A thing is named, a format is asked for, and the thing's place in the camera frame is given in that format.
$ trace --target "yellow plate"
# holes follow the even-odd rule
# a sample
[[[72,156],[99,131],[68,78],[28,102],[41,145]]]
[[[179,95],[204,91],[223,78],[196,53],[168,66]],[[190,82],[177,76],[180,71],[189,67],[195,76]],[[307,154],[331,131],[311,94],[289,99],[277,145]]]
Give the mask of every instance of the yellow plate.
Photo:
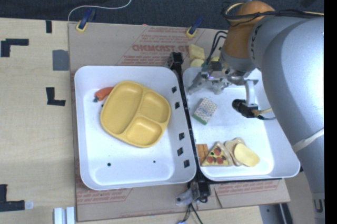
[[[133,81],[118,83],[101,111],[101,125],[113,137],[137,147],[150,147],[162,137],[171,116],[168,101]]]

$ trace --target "toy carrot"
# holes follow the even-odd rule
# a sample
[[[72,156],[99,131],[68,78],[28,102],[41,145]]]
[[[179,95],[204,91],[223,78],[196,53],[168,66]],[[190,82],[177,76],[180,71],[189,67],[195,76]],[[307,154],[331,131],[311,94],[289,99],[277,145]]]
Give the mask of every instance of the toy carrot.
[[[113,87],[105,87],[96,91],[94,102],[96,103],[98,101],[104,100],[104,98],[110,94],[112,89]]]

